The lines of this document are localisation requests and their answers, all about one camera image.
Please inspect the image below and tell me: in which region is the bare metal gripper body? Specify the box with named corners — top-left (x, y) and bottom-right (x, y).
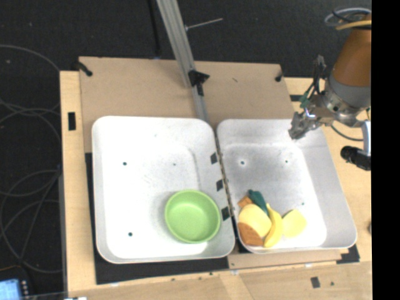
top-left (302, 92), bottom-right (361, 128)

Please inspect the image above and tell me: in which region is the black cylinder on white bracket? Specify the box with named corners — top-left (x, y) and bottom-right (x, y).
top-left (340, 120), bottom-right (372, 171)

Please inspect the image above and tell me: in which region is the yellow toy slice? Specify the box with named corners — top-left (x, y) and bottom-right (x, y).
top-left (281, 209), bottom-right (308, 239)

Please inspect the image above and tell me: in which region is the brown cardboard board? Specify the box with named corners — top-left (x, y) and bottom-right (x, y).
top-left (77, 56), bottom-right (344, 270)

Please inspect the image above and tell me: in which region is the green bowl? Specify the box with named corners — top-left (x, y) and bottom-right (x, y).
top-left (164, 189), bottom-right (221, 244)

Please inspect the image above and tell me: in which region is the yellow and brown toy bread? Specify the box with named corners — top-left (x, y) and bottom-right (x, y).
top-left (237, 203), bottom-right (273, 248)

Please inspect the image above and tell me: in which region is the yellow banana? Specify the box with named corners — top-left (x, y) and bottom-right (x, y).
top-left (263, 202), bottom-right (284, 249)

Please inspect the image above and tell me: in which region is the thin black and white rod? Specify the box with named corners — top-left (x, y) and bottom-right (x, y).
top-left (214, 130), bottom-right (236, 223)

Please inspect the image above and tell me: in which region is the orange carrot with green top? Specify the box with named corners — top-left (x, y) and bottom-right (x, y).
top-left (237, 189), bottom-right (270, 216)

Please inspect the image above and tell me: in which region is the white plastic tray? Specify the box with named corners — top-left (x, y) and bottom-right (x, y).
top-left (91, 115), bottom-right (236, 264)
top-left (216, 118), bottom-right (358, 255)

